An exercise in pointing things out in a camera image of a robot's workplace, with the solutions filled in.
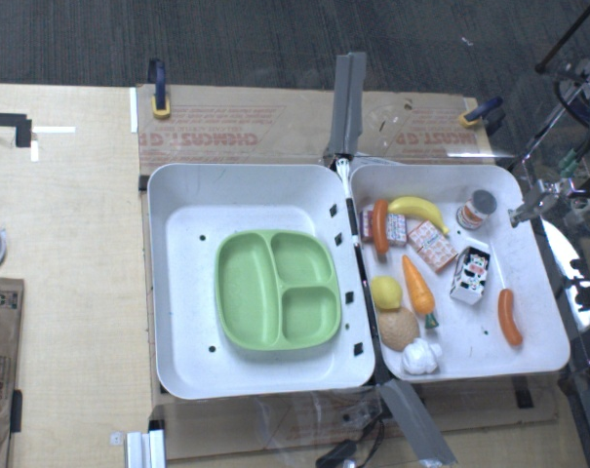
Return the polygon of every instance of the yellow lemon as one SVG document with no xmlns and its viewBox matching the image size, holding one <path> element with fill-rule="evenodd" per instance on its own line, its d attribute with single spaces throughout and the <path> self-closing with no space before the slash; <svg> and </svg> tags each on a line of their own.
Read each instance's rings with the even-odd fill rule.
<svg viewBox="0 0 590 468">
<path fill-rule="evenodd" d="M 378 308 L 392 310 L 401 306 L 403 289 L 392 276 L 376 276 L 371 280 L 371 295 Z"/>
</svg>

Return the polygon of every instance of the can lid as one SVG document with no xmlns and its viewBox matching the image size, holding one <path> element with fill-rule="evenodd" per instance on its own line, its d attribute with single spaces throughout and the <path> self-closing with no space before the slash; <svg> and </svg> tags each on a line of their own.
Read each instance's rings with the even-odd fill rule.
<svg viewBox="0 0 590 468">
<path fill-rule="evenodd" d="M 478 212 L 485 215 L 491 215 L 496 211 L 496 198 L 483 189 L 474 191 L 472 204 Z"/>
</svg>

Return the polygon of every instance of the yellow clamp pad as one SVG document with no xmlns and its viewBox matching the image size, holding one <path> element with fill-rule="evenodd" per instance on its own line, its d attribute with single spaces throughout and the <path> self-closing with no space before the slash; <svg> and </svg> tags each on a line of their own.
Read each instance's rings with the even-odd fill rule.
<svg viewBox="0 0 590 468">
<path fill-rule="evenodd" d="M 156 96 L 151 97 L 151 110 L 154 113 L 154 118 L 158 118 L 159 120 L 164 120 L 171 116 L 171 104 L 169 103 L 169 96 L 165 97 L 165 108 L 158 109 L 156 107 Z"/>
<path fill-rule="evenodd" d="M 468 121 L 466 120 L 465 116 L 466 114 L 468 114 L 470 111 L 464 111 L 462 112 L 459 117 L 457 118 L 457 121 L 459 122 L 459 124 L 464 128 L 464 129 L 471 129 L 472 127 L 474 127 L 475 125 L 477 125 L 480 121 L 480 118 L 477 118 L 476 120 L 473 121 Z"/>
</svg>

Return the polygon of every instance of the toy banana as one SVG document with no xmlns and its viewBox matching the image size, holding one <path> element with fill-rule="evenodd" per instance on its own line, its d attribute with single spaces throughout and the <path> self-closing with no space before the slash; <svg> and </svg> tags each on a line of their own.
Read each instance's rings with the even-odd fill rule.
<svg viewBox="0 0 590 468">
<path fill-rule="evenodd" d="M 426 199 L 416 196 L 401 196 L 391 201 L 388 206 L 388 213 L 394 215 L 416 215 L 424 220 L 429 220 L 433 225 L 442 231 L 446 236 L 449 228 L 442 219 L 440 209 Z"/>
</svg>

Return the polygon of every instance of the sausage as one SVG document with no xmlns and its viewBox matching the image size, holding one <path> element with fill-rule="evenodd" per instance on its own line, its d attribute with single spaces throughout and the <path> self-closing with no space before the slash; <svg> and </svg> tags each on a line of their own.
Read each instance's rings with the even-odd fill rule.
<svg viewBox="0 0 590 468">
<path fill-rule="evenodd" d="M 508 288 L 501 290 L 498 295 L 498 321 L 509 344 L 520 345 L 523 338 L 513 319 L 513 292 Z"/>
<path fill-rule="evenodd" d="M 384 199 L 377 199 L 374 202 L 372 230 L 374 248 L 378 254 L 387 254 L 390 249 L 388 237 L 385 230 L 385 221 L 388 215 L 388 202 Z"/>
</svg>

